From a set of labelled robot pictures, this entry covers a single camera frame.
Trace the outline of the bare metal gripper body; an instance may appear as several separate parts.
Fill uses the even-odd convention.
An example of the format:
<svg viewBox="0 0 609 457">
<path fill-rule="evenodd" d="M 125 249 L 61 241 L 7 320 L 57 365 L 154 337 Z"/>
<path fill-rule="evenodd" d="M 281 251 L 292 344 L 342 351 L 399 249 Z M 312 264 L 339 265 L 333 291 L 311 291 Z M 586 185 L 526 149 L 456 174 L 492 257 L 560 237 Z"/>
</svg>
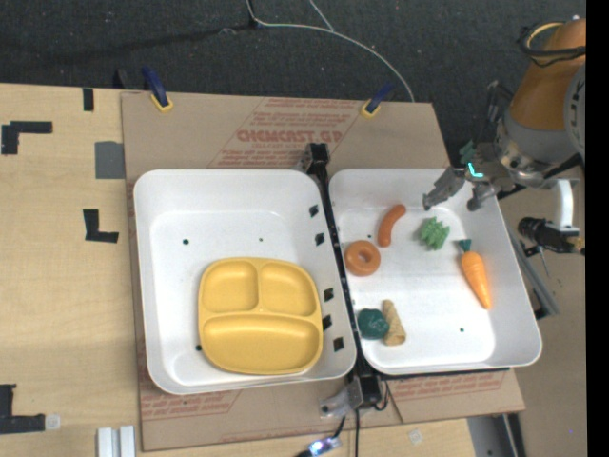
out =
<svg viewBox="0 0 609 457">
<path fill-rule="evenodd" d="M 538 188 L 554 168 L 524 153 L 504 134 L 492 141 L 470 140 L 460 149 L 460 160 L 467 180 L 494 189 Z"/>
</svg>

